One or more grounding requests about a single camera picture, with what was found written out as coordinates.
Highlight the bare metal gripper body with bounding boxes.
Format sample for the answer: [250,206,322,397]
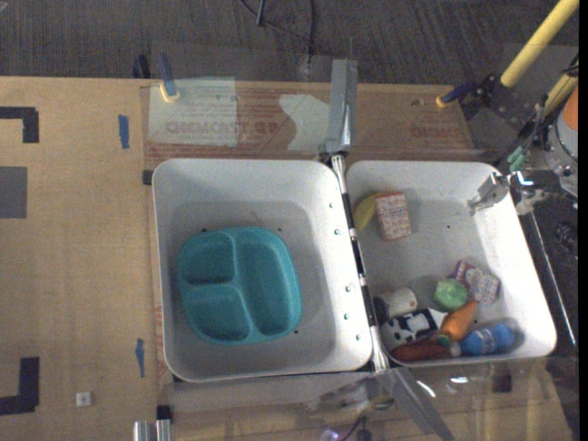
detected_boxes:
[507,152,580,201]

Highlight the white plastic tray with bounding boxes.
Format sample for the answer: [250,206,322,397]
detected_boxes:
[151,157,374,383]
[344,159,559,368]

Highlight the white and purple packet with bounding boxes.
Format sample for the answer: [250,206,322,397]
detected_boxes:
[451,259,502,307]

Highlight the white carton with orange print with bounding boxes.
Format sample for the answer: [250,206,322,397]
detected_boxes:
[373,191,413,242]

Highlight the green round vegetable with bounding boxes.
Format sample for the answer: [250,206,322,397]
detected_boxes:
[433,277,470,313]

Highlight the yellow banana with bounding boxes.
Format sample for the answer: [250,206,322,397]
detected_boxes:
[353,192,382,232]

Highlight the orange carrot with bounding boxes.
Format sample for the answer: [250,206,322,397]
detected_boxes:
[435,298,481,349]

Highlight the white can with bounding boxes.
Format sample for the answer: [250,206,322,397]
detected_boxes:
[375,286,419,323]

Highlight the blue bottle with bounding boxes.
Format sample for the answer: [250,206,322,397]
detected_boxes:
[449,321,519,358]

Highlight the black and white cow carton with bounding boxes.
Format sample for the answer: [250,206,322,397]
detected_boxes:
[379,307,449,353]

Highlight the brown sausage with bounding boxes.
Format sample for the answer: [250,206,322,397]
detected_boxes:
[390,339,454,364]

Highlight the teal divided plate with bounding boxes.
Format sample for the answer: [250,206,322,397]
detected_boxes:
[175,225,303,345]

